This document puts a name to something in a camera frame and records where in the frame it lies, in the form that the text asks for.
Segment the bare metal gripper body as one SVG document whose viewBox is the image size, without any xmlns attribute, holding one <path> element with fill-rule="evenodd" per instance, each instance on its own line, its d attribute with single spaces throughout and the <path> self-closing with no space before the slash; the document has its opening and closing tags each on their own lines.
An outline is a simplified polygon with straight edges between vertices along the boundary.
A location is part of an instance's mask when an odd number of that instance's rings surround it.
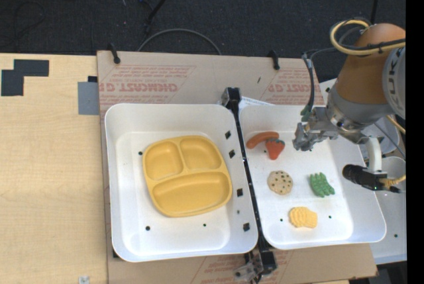
<svg viewBox="0 0 424 284">
<path fill-rule="evenodd" d="M 315 144 L 339 136 L 353 144 L 364 143 L 363 126 L 345 116 L 337 107 L 314 107 L 304 128 L 306 134 L 315 135 Z"/>
</svg>

